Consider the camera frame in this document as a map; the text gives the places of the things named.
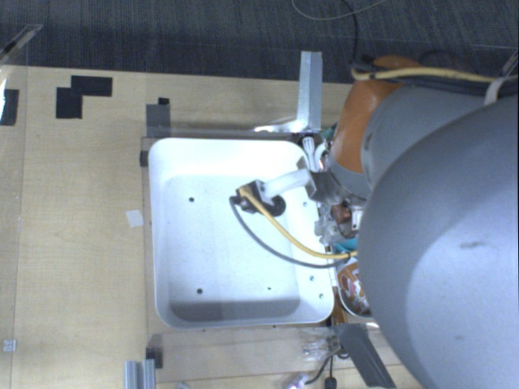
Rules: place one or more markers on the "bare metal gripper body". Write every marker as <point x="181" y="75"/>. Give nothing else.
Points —
<point x="333" y="195"/>

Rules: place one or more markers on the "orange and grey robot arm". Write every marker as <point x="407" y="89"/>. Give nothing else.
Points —
<point x="438" y="225"/>

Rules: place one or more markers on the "teal plate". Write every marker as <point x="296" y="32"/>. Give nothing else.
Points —
<point x="348" y="244"/>

